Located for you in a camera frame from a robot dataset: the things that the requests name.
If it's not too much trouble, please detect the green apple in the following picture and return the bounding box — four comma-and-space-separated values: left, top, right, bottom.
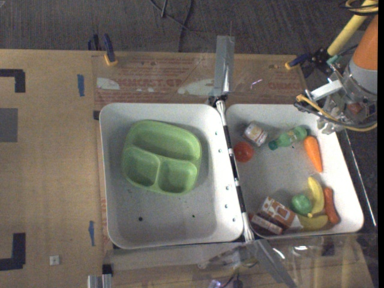
290, 193, 313, 217

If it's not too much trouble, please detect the brown cardboard board red print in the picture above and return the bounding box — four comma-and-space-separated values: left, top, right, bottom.
91, 51, 313, 281

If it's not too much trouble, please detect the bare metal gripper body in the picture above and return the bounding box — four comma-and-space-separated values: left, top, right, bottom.
325, 86, 378, 124

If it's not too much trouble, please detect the orange sausage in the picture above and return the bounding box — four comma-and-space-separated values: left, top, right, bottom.
323, 187, 341, 225

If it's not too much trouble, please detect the green plastic bottle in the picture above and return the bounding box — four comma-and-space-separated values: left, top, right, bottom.
268, 125, 308, 151

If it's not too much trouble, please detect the green divided plate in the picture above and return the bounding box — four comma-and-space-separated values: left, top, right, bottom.
121, 119, 203, 196

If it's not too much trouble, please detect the yellow banana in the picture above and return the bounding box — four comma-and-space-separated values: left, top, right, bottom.
296, 214, 329, 232
307, 176, 326, 218

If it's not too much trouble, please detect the orange and white carton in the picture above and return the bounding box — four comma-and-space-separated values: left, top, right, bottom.
257, 196, 304, 230

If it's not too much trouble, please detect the black block with thin wires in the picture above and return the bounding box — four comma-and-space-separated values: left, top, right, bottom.
208, 94, 229, 106

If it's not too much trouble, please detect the brown and white packet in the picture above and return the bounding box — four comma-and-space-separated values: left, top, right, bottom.
249, 213, 284, 236

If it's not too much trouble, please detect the small white and orange can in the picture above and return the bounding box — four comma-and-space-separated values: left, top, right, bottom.
242, 121, 269, 148

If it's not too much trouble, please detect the white plastic tray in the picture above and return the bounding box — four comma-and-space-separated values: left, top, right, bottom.
98, 102, 244, 250
224, 103, 365, 240

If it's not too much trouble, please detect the orange carrot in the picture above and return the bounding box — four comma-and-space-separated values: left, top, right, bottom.
303, 135, 324, 173

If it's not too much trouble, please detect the thin black and white rod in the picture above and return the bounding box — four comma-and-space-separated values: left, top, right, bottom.
215, 100, 255, 242

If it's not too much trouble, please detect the red tomato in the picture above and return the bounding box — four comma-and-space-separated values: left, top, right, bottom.
233, 141, 255, 163

